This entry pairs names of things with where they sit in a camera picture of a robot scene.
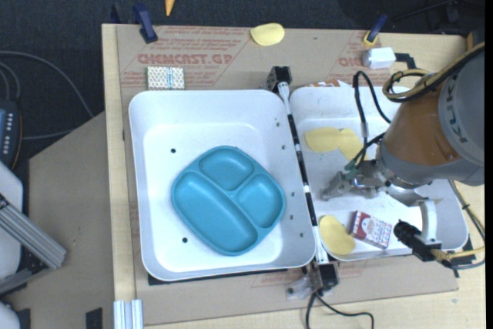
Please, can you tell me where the thin black and white rod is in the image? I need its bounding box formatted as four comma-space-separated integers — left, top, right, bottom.
277, 82, 328, 264

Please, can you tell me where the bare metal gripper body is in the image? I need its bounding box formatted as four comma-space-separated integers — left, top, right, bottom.
344, 159, 401, 201

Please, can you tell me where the brown cardboard board red print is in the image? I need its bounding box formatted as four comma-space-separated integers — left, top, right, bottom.
115, 25, 469, 325

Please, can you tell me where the red and white carton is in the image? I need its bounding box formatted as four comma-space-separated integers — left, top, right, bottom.
349, 210, 393, 250

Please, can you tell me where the small white box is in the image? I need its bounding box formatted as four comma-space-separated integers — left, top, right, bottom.
361, 46, 397, 69

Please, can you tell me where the white patterned packet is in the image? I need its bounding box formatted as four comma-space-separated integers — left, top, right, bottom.
146, 65, 186, 91

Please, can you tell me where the black cylinder on white bracket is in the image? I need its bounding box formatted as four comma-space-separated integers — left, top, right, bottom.
388, 186, 444, 263

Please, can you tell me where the blue divided plate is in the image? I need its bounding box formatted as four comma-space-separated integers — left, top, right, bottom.
170, 145, 287, 257

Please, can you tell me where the yellow crisp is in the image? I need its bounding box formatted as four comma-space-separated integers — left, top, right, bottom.
304, 126, 344, 154
338, 128, 370, 162
319, 214, 357, 256
250, 22, 286, 47

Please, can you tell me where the white plastic tray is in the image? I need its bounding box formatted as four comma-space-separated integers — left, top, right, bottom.
288, 85, 470, 262
128, 89, 317, 282

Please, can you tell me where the orange and white packet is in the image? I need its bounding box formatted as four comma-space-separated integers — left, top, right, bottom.
306, 79, 342, 89

